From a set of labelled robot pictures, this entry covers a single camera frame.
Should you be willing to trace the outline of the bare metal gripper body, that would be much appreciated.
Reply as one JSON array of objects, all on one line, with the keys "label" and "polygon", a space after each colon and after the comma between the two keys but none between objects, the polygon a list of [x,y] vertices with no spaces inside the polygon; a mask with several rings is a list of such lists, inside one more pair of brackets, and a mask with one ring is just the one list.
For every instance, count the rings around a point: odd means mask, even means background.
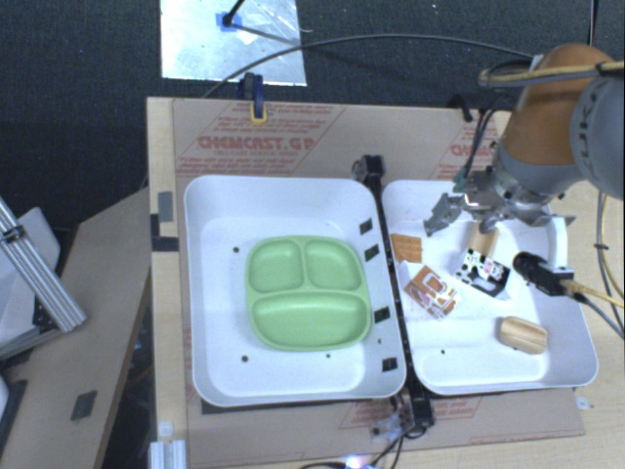
[{"label": "bare metal gripper body", "polygon": [[464,208],[477,220],[486,214],[501,214],[503,220],[544,225],[551,217],[548,203],[558,194],[554,177],[550,167],[461,170],[457,192],[464,195]]}]

